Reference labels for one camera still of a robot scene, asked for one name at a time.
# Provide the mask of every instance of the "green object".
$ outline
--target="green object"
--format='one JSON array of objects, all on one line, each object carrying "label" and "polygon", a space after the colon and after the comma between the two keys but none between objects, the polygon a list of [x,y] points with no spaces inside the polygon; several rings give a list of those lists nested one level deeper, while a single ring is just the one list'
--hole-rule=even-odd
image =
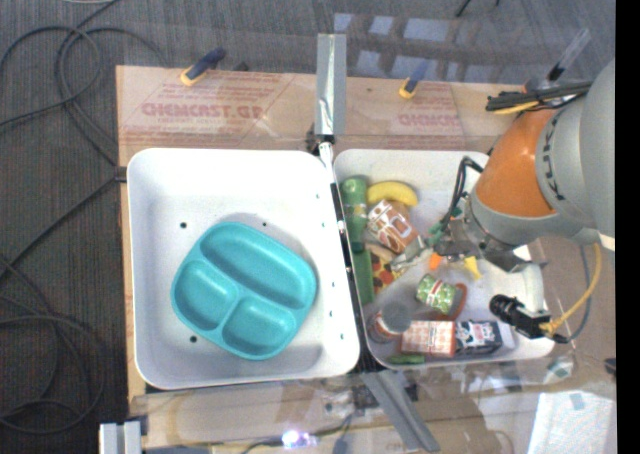
[{"label": "green object", "polygon": [[421,303],[447,315],[451,312],[457,293],[458,289],[454,285],[437,280],[433,275],[427,273],[418,284],[416,298]]},{"label": "green object", "polygon": [[423,354],[393,354],[387,358],[387,362],[395,365],[417,365],[425,361],[426,357]]},{"label": "green object", "polygon": [[358,296],[362,306],[373,302],[373,267],[371,265],[371,252],[364,250],[353,254],[353,270],[356,275]]},{"label": "green object", "polygon": [[349,244],[354,253],[364,250],[362,234],[367,227],[367,182],[364,178],[351,177],[340,184],[340,196],[344,204]]}]

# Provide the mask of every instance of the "blue plate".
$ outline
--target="blue plate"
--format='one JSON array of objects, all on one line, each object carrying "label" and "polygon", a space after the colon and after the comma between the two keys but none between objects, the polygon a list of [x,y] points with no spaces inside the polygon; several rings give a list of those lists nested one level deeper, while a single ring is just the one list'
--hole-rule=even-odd
[{"label": "blue plate", "polygon": [[196,242],[171,285],[190,329],[249,360],[281,352],[315,299],[316,276],[298,254],[242,223],[223,222]]}]

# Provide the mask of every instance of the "green can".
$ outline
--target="green can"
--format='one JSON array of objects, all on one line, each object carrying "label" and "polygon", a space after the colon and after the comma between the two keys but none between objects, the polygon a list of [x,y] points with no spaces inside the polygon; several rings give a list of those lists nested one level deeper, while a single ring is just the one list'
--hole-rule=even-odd
[{"label": "green can", "polygon": [[456,301],[458,289],[449,283],[425,274],[418,284],[416,299],[430,308],[449,315]]}]

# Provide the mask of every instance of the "yellow banana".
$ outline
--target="yellow banana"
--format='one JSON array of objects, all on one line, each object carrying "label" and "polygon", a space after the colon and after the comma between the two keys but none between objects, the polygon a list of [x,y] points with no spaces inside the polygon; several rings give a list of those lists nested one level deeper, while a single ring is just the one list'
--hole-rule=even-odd
[{"label": "yellow banana", "polygon": [[380,200],[398,201],[413,207],[418,204],[418,195],[408,184],[388,180],[367,188],[367,205],[375,205]]}]

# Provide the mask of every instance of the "green bottle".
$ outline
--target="green bottle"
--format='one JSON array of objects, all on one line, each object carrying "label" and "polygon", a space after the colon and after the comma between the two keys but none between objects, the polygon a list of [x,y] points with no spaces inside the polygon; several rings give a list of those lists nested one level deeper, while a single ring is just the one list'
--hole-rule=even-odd
[{"label": "green bottle", "polygon": [[351,177],[340,184],[340,196],[344,205],[349,243],[354,253],[364,250],[362,234],[367,227],[367,182],[364,178]]}]

